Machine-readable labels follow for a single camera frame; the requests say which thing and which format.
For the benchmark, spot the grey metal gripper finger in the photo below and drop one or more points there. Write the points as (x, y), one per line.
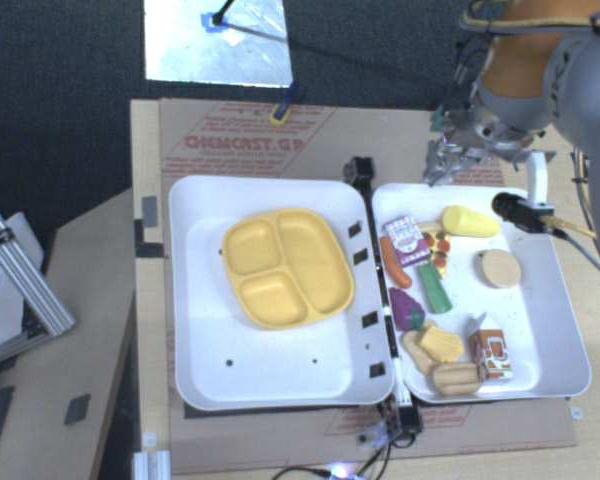
(453, 170)
(432, 168)

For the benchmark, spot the orange toy sausage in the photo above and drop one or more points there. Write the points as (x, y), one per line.
(396, 268)

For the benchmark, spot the green toy vegetable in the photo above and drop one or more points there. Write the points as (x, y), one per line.
(435, 290)

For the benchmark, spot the toy pizza slice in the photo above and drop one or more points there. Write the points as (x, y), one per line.
(440, 255)

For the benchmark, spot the beige toy peanut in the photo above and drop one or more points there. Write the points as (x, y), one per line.
(414, 350)

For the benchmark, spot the round beige biscuit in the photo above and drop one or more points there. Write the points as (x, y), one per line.
(500, 269)

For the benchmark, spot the brown cardboard board red print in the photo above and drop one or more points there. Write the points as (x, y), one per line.
(260, 138)

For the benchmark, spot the black cylinder on white bracket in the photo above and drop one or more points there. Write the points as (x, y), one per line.
(517, 210)

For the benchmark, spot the white plastic tray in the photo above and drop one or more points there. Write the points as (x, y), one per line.
(260, 363)
(540, 328)

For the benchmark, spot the purple toy grapes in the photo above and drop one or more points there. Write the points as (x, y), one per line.
(405, 310)

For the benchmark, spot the yellow divided plate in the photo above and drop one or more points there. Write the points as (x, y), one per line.
(300, 263)

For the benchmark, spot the pink and white carton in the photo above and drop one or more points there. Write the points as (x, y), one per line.
(405, 240)

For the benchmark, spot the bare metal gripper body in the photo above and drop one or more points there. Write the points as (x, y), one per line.
(485, 140)

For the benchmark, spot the tan toy bread roll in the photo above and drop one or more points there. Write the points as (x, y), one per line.
(456, 379)

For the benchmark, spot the thin black and white rod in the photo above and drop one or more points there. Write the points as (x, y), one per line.
(378, 268)

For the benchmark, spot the orange and white carton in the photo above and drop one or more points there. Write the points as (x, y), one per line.
(491, 355)

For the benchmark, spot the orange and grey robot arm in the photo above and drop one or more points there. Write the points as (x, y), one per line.
(525, 43)

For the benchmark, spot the yellow ridged toy chip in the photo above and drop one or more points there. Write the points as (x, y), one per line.
(442, 344)

